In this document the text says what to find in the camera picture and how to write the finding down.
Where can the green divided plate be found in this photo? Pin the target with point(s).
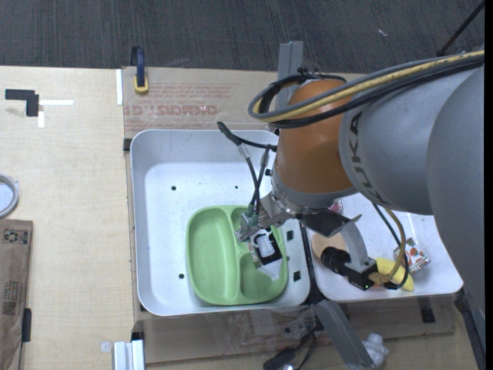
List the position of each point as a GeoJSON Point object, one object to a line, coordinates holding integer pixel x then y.
{"type": "Point", "coordinates": [212, 253]}

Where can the black cylinder on white bracket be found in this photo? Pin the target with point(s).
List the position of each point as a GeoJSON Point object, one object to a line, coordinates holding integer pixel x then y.
{"type": "Point", "coordinates": [358, 254]}

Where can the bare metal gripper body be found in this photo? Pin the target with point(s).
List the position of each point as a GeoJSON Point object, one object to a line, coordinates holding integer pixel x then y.
{"type": "Point", "coordinates": [257, 222]}

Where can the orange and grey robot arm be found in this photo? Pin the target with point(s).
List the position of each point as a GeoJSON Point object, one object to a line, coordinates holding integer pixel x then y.
{"type": "Point", "coordinates": [385, 156]}

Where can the white crumpled paper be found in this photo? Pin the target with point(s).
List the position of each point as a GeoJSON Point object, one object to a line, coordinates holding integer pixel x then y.
{"type": "Point", "coordinates": [375, 348]}

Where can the red and white packet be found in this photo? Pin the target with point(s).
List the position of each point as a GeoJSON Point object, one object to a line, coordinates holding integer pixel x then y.
{"type": "Point", "coordinates": [336, 207]}

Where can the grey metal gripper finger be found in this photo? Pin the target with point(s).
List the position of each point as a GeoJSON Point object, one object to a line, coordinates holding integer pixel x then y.
{"type": "Point", "coordinates": [272, 273]}
{"type": "Point", "coordinates": [254, 254]}

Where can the tan round biscuit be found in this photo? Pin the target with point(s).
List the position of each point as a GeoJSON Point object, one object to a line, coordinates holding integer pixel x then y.
{"type": "Point", "coordinates": [321, 245]}

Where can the white plastic tray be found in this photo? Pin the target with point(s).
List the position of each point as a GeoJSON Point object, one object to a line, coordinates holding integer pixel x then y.
{"type": "Point", "coordinates": [173, 222]}
{"type": "Point", "coordinates": [431, 276]}

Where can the yellow banana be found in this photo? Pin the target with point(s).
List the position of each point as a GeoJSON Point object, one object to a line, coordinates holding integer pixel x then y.
{"type": "Point", "coordinates": [385, 265]}

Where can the brown cardboard board red print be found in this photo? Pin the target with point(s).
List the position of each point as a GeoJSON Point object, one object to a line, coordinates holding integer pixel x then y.
{"type": "Point", "coordinates": [173, 106]}

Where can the white carton with fruit print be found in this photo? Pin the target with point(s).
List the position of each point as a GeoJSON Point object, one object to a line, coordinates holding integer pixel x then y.
{"type": "Point", "coordinates": [418, 258]}

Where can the black and white small bottle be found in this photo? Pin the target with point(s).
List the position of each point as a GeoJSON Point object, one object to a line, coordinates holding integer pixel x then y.
{"type": "Point", "coordinates": [269, 253]}

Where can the brown paper bag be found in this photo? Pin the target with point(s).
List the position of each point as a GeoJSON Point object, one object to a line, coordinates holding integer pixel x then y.
{"type": "Point", "coordinates": [13, 283]}

